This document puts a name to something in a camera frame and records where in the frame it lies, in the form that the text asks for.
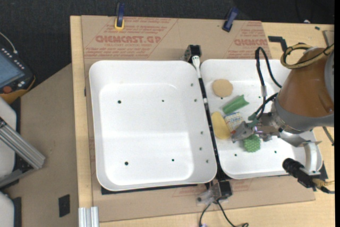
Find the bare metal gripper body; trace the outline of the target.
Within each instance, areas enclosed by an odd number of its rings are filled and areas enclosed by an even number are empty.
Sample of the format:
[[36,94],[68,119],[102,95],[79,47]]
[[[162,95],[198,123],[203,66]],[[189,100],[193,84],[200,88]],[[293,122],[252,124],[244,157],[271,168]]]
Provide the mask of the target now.
[[269,133],[272,137],[280,137],[280,119],[277,113],[263,113],[261,117],[257,117],[254,113],[250,116],[250,121],[250,127],[254,134],[259,136],[260,133]]

